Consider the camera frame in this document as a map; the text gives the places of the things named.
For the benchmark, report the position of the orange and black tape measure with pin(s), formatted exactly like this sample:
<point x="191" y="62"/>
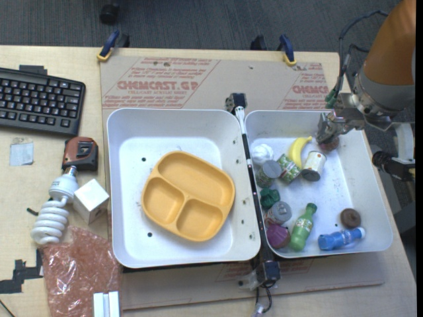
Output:
<point x="81" y="154"/>

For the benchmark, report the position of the blue bottle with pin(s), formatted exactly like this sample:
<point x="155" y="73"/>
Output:
<point x="337" y="239"/>

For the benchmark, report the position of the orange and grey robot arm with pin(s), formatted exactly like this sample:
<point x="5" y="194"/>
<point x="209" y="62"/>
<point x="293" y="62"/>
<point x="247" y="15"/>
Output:
<point x="393" y="45"/>

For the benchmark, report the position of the yellow banana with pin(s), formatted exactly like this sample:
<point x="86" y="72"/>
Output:
<point x="295" y="150"/>

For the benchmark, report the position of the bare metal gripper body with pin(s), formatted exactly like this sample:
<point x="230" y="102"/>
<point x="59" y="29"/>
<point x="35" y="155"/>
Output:
<point x="350" y="111"/>

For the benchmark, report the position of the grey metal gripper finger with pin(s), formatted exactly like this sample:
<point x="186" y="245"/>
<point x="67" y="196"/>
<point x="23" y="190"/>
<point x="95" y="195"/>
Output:
<point x="323" y="127"/>
<point x="339" y="130"/>

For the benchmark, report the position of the white spiral light bulb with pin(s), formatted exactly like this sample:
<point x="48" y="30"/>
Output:
<point x="53" y="213"/>

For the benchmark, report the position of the white cube box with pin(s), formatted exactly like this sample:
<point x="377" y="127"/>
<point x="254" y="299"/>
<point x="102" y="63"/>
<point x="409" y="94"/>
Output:
<point x="91" y="200"/>

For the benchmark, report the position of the white crumpled lump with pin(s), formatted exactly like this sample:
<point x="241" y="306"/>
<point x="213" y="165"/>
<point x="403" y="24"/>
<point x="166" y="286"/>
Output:
<point x="262" y="153"/>

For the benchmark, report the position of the brown cardboard board red print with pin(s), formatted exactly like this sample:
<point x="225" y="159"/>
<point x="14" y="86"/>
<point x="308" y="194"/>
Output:
<point x="198" y="84"/>

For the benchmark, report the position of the black keyboard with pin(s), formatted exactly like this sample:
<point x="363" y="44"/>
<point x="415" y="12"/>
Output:
<point x="36" y="101"/>

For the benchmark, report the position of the white plastic tray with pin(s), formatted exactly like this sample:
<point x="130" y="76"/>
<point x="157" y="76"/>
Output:
<point x="132" y="183"/>
<point x="350" y="177"/>

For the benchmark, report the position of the yellow divided plate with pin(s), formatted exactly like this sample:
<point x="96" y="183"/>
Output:
<point x="188" y="197"/>

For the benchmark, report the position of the green can with grey lid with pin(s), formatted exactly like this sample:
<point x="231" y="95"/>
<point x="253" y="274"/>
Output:
<point x="266" y="175"/>

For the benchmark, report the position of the white rectangular block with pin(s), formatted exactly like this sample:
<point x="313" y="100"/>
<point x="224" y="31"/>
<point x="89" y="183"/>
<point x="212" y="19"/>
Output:
<point x="105" y="304"/>

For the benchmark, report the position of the black cylinder on white bracket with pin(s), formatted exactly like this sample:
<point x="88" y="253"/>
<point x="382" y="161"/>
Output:
<point x="396" y="163"/>

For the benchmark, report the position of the thin black and white rod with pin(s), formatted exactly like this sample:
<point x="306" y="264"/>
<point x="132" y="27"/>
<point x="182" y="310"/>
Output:
<point x="250" y="163"/>

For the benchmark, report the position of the brown doughnut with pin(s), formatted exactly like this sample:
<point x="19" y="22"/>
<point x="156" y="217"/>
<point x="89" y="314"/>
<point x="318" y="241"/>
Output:
<point x="350" y="218"/>

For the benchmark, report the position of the green bottle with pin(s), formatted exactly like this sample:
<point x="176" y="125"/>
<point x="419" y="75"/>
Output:
<point x="301" y="230"/>

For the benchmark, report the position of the red round item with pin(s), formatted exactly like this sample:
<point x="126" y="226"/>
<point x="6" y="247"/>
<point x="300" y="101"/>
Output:
<point x="330" y="146"/>

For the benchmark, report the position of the white and yellow can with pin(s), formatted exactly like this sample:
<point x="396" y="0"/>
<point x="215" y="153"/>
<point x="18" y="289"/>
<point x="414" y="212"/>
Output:
<point x="314" y="163"/>

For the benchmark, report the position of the purple cupcake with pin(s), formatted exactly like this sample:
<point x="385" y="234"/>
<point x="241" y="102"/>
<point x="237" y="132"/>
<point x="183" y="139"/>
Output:
<point x="277" y="236"/>

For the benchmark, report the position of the red and grey can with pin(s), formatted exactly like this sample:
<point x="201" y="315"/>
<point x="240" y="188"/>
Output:
<point x="278" y="213"/>

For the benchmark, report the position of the green and white patterned can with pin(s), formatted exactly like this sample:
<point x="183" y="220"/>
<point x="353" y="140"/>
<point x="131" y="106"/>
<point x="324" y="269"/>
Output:
<point x="288" y="168"/>

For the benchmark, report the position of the black chair caster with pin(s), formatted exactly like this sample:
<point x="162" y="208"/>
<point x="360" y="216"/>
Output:
<point x="109" y="13"/>

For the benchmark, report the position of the pink bubble wrap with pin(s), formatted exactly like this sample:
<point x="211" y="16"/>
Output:
<point x="79" y="272"/>

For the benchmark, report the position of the green broccoli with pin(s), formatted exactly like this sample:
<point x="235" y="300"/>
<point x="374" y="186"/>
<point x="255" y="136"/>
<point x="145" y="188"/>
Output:
<point x="269" y="198"/>

